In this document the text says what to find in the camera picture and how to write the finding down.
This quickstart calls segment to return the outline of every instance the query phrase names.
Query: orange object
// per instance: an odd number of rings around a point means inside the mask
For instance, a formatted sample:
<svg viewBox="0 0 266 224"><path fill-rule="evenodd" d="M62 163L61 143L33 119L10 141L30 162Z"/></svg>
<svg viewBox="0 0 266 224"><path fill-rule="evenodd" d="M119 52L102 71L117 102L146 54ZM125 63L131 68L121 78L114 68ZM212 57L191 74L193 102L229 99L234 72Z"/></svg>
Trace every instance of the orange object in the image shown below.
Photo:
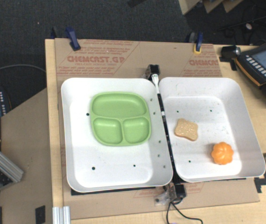
<svg viewBox="0 0 266 224"><path fill-rule="evenodd" d="M232 161L234 151L231 146L225 142L215 144L211 153L214 162L217 164L228 164Z"/></svg>

